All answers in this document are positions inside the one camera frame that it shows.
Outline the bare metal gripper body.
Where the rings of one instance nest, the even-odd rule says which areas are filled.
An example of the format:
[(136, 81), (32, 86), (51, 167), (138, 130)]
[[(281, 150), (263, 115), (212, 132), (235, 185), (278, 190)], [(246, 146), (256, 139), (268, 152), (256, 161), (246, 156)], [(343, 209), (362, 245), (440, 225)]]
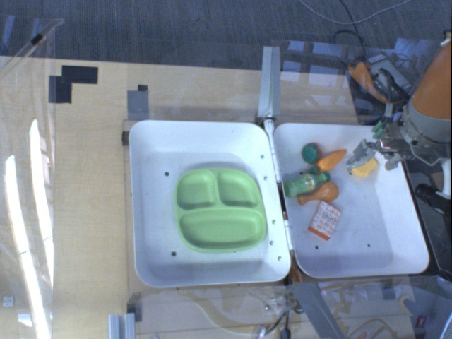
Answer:
[(402, 161), (418, 159), (426, 165), (435, 165), (446, 159), (446, 146), (444, 144), (422, 142), (412, 144), (403, 137), (392, 137), (384, 134), (379, 139), (379, 152), (384, 156), (385, 153), (399, 153), (403, 156)]

